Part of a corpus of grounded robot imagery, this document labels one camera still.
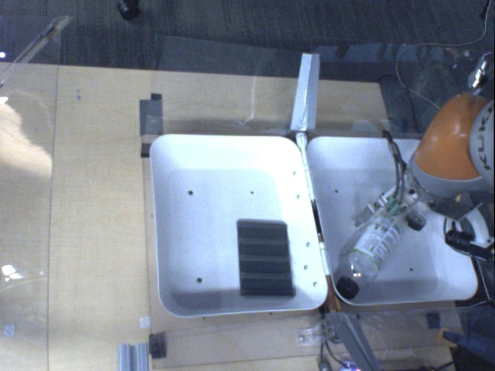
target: wooden table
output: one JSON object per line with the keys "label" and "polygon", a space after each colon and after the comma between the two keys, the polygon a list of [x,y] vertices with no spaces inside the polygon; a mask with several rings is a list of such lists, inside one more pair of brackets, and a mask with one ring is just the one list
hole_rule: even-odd
{"label": "wooden table", "polygon": [[[43,73],[53,67],[32,65],[30,70],[43,81]],[[153,319],[149,324],[149,316],[159,311],[155,281],[149,279],[154,259],[147,246],[151,217],[145,204],[147,160],[140,157],[139,100],[162,94],[165,112],[177,114],[178,122],[199,117],[280,124],[290,117],[295,85],[294,79],[267,77],[58,68],[56,109],[48,106],[56,113],[46,282],[50,371],[116,369],[119,344],[146,342],[152,325],[158,328],[169,321]],[[356,120],[386,119],[377,84],[321,82],[321,125],[347,129]],[[26,196],[31,190],[25,189]],[[172,324],[184,325],[180,320]],[[222,361],[228,350],[243,350],[229,346],[225,352],[225,347],[211,345],[223,351],[218,356]],[[46,369],[43,350],[46,347],[38,348],[42,365],[33,363],[29,369]],[[182,369],[314,370],[317,352],[312,348],[295,357]],[[420,352],[430,356],[432,364],[442,364],[450,356],[445,346]],[[9,369],[26,369],[24,357],[10,360]]]}

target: bottle cap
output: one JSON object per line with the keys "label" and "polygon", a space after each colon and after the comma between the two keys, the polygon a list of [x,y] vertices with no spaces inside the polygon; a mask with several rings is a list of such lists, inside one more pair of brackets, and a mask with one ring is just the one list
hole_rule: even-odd
{"label": "bottle cap", "polygon": [[346,300],[352,300],[356,297],[357,293],[359,293],[359,286],[349,277],[341,277],[339,281],[337,281],[336,288],[339,294]]}

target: white tray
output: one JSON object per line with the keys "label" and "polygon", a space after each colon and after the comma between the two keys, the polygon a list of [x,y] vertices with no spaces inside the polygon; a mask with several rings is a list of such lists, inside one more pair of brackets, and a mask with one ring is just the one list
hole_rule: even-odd
{"label": "white tray", "polygon": [[[159,297],[177,316],[318,308],[327,283],[297,146],[169,134],[151,149]],[[241,296],[237,221],[287,224],[294,297]]]}
{"label": "white tray", "polygon": [[[417,140],[397,140],[408,161]],[[337,271],[354,232],[353,218],[395,184],[394,162],[380,138],[315,138],[308,147],[309,167],[329,263]],[[445,244],[443,217],[423,210],[427,225],[406,230],[376,281],[352,305],[400,304],[471,298],[478,285],[469,257]]]}

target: clear bottle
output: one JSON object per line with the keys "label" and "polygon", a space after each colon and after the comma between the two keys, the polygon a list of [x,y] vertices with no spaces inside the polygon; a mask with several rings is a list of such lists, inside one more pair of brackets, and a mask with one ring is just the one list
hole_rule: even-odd
{"label": "clear bottle", "polygon": [[399,241],[405,225],[404,212],[379,211],[364,227],[340,268],[336,288],[345,299],[356,297],[360,288],[372,282],[381,265]]}

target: gray carpeted floor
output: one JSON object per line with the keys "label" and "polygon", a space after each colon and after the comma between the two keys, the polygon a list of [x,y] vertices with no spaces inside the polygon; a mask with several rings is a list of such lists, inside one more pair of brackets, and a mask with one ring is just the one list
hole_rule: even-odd
{"label": "gray carpeted floor", "polygon": [[133,22],[118,1],[0,0],[0,15],[73,16],[62,64],[166,69],[163,36],[299,52],[322,39],[461,43],[483,31],[486,0],[141,0]]}

